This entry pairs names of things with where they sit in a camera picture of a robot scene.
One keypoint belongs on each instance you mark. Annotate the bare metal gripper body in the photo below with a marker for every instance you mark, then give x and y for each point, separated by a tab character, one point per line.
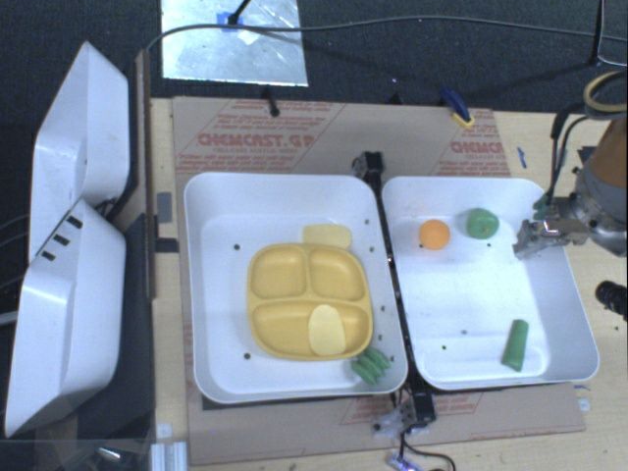
571	224

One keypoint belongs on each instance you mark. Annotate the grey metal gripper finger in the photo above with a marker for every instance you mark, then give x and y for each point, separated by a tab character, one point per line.
526	248
532	228

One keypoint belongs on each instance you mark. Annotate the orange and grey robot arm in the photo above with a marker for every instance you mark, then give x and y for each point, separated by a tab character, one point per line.
613	155

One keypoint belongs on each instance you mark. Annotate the green bell pepper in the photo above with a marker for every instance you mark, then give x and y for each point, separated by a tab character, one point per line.
482	223

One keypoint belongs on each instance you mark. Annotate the white plastic tray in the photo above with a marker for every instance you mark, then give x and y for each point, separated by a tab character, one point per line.
221	287
466	302

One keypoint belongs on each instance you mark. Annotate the orange ball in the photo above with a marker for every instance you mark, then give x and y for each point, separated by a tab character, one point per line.
434	234

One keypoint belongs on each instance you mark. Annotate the green cylinder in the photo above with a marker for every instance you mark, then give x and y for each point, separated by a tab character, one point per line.
515	345

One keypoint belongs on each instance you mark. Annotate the thin black rod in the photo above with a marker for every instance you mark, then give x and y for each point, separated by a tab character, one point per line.
395	273

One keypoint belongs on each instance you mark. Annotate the green pea pods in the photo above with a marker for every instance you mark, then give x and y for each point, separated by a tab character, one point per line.
371	365

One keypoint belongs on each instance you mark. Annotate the pale yellow oval slice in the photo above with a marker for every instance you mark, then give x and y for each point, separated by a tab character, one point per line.
326	236
326	331

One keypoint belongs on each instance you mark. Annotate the brown cardboard board red print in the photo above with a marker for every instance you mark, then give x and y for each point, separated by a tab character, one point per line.
314	135

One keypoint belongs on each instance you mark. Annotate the yellow divided plate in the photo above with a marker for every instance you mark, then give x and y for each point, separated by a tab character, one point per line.
279	277

